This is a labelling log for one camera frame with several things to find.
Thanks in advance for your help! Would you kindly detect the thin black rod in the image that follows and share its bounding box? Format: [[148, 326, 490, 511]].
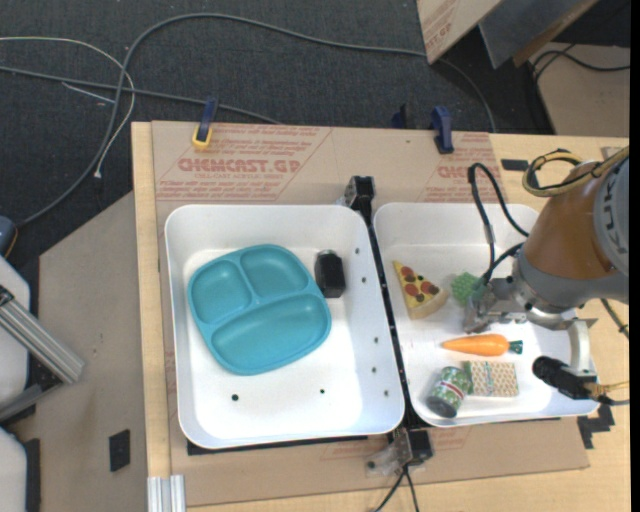
[[364, 192, 419, 439]]

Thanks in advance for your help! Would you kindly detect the green patterned carton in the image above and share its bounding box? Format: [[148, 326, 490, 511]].
[[460, 360, 520, 399]]

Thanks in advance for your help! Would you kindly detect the white plastic tray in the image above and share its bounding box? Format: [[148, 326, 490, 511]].
[[372, 201, 601, 428], [164, 203, 406, 450]]

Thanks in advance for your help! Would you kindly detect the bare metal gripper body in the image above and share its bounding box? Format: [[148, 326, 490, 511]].
[[470, 277, 598, 332]]

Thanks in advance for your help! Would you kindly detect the brown cardboard board red print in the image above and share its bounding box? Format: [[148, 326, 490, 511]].
[[150, 120, 591, 507]]

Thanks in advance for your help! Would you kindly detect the green and white can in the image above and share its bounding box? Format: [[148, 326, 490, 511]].
[[426, 365, 475, 419]]

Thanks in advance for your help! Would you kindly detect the pizza slice toy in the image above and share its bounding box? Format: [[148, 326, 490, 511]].
[[391, 259, 451, 321]]

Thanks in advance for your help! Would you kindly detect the green grapes toy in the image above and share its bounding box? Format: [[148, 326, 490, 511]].
[[450, 271, 482, 305]]

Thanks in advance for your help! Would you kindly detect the black cylinder on white bracket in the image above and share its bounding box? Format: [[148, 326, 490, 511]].
[[531, 319, 599, 401]]

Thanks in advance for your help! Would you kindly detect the blue divided plate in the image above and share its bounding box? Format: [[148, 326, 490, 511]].
[[187, 243, 333, 377]]

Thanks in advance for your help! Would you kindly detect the orange carrot toy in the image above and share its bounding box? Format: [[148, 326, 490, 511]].
[[441, 333, 524, 358]]

